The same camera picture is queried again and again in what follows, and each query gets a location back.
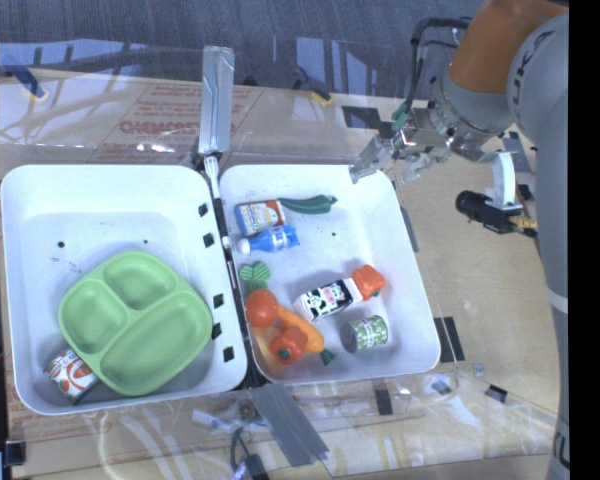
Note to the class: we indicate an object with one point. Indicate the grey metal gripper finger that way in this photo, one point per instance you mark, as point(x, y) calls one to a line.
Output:
point(370, 160)
point(416, 167)

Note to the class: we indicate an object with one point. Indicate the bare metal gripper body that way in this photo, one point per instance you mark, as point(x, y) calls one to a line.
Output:
point(427, 138)

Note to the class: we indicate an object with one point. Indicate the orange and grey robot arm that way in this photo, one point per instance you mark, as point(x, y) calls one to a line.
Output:
point(535, 93)

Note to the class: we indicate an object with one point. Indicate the dark green chilli pepper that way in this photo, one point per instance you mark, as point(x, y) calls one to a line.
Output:
point(307, 204)

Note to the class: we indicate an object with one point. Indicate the white plastic tray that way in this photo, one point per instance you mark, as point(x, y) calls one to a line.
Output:
point(105, 203)
point(365, 238)

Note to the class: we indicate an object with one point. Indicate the orange bell pepper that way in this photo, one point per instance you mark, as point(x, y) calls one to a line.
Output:
point(369, 281)

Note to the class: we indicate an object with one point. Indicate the blue and orange carton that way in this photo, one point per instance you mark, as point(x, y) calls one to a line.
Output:
point(260, 217)

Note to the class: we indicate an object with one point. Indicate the blue plastic bottle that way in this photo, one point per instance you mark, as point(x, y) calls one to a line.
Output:
point(272, 240)

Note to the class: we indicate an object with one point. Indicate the brown cardboard board, red print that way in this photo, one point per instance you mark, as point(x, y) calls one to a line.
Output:
point(475, 293)

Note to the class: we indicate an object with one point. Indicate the cow print milk carton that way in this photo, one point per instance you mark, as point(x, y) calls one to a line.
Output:
point(327, 299)

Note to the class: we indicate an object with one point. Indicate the green leaf toy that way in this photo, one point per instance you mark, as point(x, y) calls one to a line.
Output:
point(255, 273)

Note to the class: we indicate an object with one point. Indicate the green can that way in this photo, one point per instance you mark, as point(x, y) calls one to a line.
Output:
point(366, 333)

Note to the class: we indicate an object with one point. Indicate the red tomato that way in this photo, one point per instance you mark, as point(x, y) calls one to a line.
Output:
point(261, 308)

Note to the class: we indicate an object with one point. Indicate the orange carrot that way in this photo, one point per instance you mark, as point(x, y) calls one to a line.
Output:
point(312, 335)

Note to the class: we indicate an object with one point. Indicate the red bell pepper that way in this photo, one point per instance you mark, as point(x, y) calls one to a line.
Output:
point(290, 344)

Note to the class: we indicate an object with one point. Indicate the orange pizza slice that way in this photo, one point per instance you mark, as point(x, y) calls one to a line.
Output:
point(266, 355)

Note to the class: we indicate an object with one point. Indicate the green divided plate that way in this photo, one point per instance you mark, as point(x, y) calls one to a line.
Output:
point(135, 323)

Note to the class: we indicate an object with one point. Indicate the orange and white can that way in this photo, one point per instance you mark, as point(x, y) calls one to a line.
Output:
point(70, 375)

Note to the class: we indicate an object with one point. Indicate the black cylinder on white bracket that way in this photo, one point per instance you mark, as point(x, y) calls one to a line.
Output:
point(502, 183)

